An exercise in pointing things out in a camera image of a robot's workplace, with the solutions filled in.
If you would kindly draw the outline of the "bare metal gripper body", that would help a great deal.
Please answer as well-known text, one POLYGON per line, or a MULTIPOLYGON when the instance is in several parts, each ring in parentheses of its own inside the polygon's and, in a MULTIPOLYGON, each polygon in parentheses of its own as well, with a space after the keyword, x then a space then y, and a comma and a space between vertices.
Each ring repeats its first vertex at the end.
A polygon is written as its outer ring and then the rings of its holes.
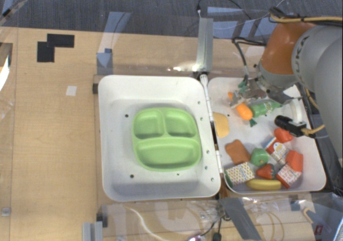
POLYGON ((266 91, 258 86, 258 79, 256 78, 243 80, 238 85, 238 93, 245 99, 264 99, 267 97, 266 91))

